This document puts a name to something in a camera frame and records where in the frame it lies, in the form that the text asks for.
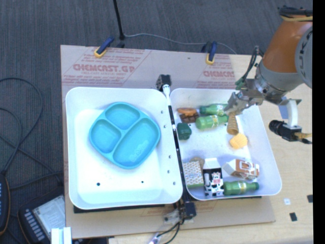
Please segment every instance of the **blue clamp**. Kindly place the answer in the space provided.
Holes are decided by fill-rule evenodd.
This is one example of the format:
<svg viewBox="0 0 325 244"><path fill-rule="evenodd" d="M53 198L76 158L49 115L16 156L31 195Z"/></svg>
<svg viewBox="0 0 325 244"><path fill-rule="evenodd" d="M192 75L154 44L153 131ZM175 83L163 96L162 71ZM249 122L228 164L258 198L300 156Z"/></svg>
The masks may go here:
<svg viewBox="0 0 325 244"><path fill-rule="evenodd" d="M97 48L96 51L93 52L93 54L97 58L101 58L107 51L106 48L109 47L113 41L114 41L114 37L110 36L100 47Z"/></svg>
<svg viewBox="0 0 325 244"><path fill-rule="evenodd" d="M217 43L215 41L213 41L212 43L207 42L201 52L207 53L207 57L205 62L209 65L213 65L214 64L214 55L215 52L217 51Z"/></svg>

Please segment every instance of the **white cable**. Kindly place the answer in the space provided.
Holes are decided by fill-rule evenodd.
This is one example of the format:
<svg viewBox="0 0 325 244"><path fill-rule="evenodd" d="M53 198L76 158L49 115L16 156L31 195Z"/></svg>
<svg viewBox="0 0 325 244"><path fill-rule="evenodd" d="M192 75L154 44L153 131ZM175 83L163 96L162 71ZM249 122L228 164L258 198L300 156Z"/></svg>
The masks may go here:
<svg viewBox="0 0 325 244"><path fill-rule="evenodd" d="M137 36L153 36L153 37L156 37L156 38L164 39L164 40L167 40L167 41L170 41L170 42L173 42L173 43L182 44L182 45L205 45L205 44L206 44L206 43L182 43L182 42L178 42L178 41L174 41L174 40L168 39L168 38L163 37L163 36L153 35L153 34L145 34L145 33L142 33L142 34L135 34L135 35L126 35L126 34L124 34L124 36L125 36L125 37L128 37L128 38L137 37ZM222 45L222 46L228 48L232 53L237 54L237 53L236 53L232 48L230 48L228 45L225 45L225 44L223 44L223 43L219 43L219 42L217 42L217 44Z"/></svg>

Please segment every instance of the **dark gray floor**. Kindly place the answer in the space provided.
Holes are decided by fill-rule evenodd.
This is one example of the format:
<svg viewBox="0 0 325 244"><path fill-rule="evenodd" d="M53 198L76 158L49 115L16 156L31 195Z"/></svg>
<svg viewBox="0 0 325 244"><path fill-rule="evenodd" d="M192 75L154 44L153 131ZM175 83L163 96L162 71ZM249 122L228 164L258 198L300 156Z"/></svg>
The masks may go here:
<svg viewBox="0 0 325 244"><path fill-rule="evenodd" d="M117 0L123 33L153 34L125 38L126 48L200 52L207 41L219 44L217 53L251 54L254 46L267 49L281 23L278 8L284 5L313 9L313 0ZM43 112L20 149L41 160L52 171L62 172L60 45L99 46L119 29L112 0L0 0L0 108L20 119L23 136L35 122L42 94ZM0 135L18 138L15 119L0 110ZM0 167L14 148L0 140ZM49 169L18 151L8 169L10 187L49 173ZM15 214L18 208L54 189L57 180L47 177L11 191L9 230L21 242L23 235ZM6 232L0 243L18 243Z"/></svg>

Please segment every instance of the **yellow sponge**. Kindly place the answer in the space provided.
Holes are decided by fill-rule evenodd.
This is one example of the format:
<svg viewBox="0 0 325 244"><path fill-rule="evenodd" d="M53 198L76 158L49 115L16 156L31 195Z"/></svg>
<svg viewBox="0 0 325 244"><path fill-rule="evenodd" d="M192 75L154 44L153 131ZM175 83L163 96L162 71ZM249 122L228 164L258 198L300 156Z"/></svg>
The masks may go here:
<svg viewBox="0 0 325 244"><path fill-rule="evenodd" d="M230 139L229 143L234 149L240 149L247 145L248 140L245 135L238 133L236 136Z"/></svg>

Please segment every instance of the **black device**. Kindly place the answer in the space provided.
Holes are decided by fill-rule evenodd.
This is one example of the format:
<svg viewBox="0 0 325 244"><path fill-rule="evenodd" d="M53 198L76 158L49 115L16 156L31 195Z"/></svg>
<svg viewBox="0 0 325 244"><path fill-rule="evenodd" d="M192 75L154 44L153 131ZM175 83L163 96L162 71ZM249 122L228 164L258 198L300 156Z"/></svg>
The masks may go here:
<svg viewBox="0 0 325 244"><path fill-rule="evenodd" d="M18 210L18 221L29 244L50 244L51 229L63 228L66 224L64 187L57 187L22 205ZM72 240L73 244L90 242L91 239Z"/></svg>
<svg viewBox="0 0 325 244"><path fill-rule="evenodd" d="M7 179L0 174L0 236L6 231L10 214L10 193Z"/></svg>

